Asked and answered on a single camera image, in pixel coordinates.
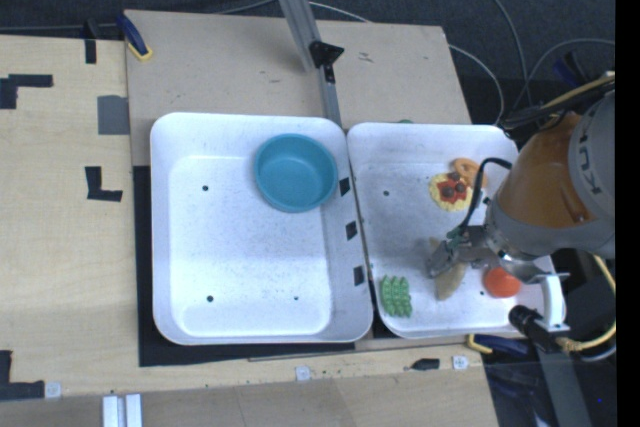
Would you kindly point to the beige bread piece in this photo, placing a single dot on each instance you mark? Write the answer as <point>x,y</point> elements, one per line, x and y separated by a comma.
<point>449,286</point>

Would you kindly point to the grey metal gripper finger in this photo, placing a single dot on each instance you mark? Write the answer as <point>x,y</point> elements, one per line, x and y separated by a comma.
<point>441,260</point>
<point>475,261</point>

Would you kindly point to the yellow pizza slice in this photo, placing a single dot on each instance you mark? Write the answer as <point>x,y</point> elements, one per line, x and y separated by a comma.
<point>442,201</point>

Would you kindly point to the white plastic tray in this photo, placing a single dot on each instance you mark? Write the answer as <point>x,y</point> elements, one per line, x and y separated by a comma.
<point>405,235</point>
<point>240,240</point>

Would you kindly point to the thin black rod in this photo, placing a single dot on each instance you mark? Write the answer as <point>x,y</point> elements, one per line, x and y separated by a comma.
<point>372,291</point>

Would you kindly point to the orange carrot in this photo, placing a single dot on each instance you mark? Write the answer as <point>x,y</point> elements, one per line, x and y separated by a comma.
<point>500,284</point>

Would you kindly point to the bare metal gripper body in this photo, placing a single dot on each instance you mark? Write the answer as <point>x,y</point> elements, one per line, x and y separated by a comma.
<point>480,242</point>

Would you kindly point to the pale wood board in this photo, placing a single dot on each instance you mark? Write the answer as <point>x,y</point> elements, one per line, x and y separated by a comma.
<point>225,65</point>

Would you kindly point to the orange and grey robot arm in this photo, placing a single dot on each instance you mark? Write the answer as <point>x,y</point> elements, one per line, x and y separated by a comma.
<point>542,187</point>

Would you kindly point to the orange pretzel biscuit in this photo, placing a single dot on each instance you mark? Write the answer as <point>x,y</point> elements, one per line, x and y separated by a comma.
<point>467,165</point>

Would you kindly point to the green pea pods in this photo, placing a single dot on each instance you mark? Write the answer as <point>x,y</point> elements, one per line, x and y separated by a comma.
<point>395,297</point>

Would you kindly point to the black cylinder on white bracket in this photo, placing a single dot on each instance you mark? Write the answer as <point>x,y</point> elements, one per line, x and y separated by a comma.
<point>553,302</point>

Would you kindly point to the blue bowl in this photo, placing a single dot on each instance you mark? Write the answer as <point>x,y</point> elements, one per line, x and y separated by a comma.
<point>295,175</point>

